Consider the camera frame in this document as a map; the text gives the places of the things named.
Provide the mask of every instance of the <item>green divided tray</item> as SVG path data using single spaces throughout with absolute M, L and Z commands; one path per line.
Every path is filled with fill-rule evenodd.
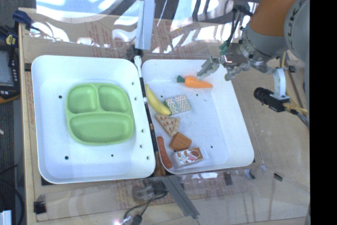
M 83 83 L 72 87 L 66 98 L 71 135 L 80 143 L 104 145 L 130 139 L 135 121 L 128 94 L 107 83 Z

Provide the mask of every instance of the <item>toy carrot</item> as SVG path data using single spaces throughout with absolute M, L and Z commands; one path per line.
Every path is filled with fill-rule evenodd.
M 192 88 L 211 88 L 213 85 L 210 83 L 206 83 L 204 81 L 199 81 L 197 77 L 194 76 L 186 76 L 182 78 L 180 75 L 177 77 L 178 83 L 184 83 L 187 87 Z

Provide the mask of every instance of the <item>toy sausage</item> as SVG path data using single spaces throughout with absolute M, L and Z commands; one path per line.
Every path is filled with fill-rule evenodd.
M 169 169 L 173 166 L 172 161 L 170 160 L 169 156 L 166 153 L 165 145 L 164 145 L 164 139 L 161 136 L 157 137 L 158 147 L 160 156 L 162 158 L 164 166 Z

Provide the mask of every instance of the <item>toy banana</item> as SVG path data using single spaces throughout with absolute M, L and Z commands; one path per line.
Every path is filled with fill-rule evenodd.
M 170 115 L 170 109 L 158 100 L 147 84 L 145 85 L 145 89 L 149 105 L 160 115 Z

